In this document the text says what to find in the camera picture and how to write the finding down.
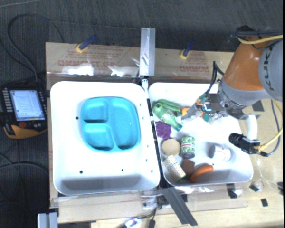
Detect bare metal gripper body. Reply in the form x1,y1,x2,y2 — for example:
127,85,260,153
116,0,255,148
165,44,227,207
201,93,230,116

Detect white plastic tray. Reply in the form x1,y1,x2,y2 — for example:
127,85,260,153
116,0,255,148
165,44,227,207
148,82,254,188
49,81,161,196

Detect green toy vegetable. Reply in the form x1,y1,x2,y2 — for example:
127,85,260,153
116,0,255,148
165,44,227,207
158,99,182,113

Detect green plastic bottle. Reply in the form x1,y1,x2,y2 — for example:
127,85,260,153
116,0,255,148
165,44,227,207
152,103,183,132

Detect purple grapes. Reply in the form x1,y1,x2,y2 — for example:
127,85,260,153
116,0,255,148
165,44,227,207
154,121,172,140

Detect green peas can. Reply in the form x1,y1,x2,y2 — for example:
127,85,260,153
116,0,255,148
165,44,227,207
180,136,196,159

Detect white can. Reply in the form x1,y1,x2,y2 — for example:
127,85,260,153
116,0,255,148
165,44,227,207
208,144,232,163

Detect tan round biscuit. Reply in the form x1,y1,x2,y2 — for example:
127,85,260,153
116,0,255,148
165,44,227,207
161,138,181,156

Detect brown cube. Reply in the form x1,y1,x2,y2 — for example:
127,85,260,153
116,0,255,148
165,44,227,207
182,159,196,176

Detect brown cardboard board red print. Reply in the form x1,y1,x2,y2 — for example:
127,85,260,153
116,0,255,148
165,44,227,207
45,41,252,224

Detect patterned white carton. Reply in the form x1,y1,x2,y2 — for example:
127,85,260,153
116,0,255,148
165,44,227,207
163,154,187,181

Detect orange sausage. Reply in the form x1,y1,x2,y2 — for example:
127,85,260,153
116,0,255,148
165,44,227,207
190,164,215,184

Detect blue divided plate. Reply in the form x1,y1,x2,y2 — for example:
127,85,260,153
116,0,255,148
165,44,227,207
80,96,142,154

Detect black cylinder on white bracket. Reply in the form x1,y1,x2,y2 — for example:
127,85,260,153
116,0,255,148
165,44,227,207
228,114,262,155

